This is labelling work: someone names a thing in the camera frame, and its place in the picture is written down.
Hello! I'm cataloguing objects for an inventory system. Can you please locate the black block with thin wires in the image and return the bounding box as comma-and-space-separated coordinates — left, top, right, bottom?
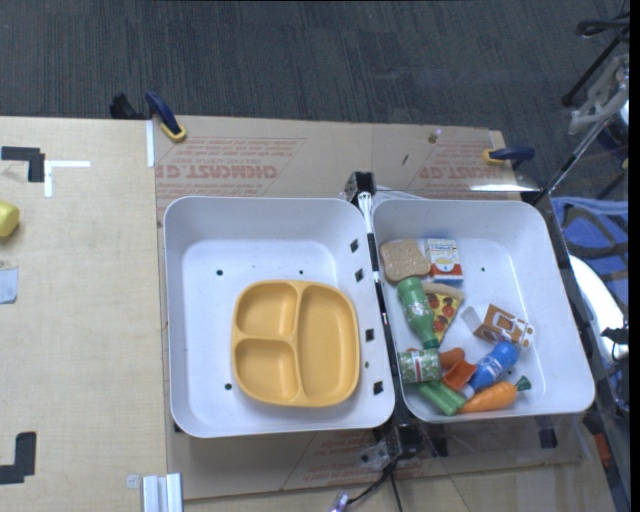
358, 422, 450, 469
344, 171, 377, 203

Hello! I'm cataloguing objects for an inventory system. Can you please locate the white plastic tray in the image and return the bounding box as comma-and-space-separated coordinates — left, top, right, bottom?
162, 195, 397, 440
371, 198, 597, 424

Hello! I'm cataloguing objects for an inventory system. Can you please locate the blue bottle with white label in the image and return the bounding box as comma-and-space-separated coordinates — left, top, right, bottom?
462, 341, 520, 400

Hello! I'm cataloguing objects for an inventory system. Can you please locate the brown bread slice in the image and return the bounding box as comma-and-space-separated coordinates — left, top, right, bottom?
378, 238, 432, 284

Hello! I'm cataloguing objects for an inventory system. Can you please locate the yellow rounded object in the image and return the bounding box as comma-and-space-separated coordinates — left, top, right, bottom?
0, 200, 21, 238

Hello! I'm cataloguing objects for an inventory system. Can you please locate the orange carrot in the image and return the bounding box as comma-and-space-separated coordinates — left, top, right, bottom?
458, 375, 533, 415

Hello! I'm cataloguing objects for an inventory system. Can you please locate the white and red carton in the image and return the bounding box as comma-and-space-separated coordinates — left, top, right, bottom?
425, 237, 465, 287

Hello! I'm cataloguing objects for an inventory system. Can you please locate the orange wedge piece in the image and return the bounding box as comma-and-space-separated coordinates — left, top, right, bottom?
441, 359, 478, 392

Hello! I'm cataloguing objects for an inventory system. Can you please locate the brown and white carton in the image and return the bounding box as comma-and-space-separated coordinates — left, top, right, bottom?
472, 303, 535, 349

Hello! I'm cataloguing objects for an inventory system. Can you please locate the yellow divided plate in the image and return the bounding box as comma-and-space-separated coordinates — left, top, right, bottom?
230, 279, 362, 408

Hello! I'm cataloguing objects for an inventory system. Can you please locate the green and red can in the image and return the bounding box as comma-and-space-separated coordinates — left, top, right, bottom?
397, 348, 443, 386

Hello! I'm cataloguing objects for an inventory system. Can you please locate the green bottle with label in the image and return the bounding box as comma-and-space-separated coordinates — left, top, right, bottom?
396, 276, 441, 351

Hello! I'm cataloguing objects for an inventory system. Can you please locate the brown cardboard board red print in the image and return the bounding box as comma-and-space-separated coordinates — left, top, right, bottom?
151, 115, 587, 502

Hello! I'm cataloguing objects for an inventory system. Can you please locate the pizza slice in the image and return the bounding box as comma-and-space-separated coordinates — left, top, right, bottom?
422, 281, 466, 347

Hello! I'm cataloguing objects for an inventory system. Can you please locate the plain green bottle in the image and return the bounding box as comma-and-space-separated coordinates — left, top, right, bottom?
417, 380, 468, 417

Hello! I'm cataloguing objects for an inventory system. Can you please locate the thin black and white rod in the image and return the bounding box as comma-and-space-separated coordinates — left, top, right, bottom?
357, 191, 401, 426

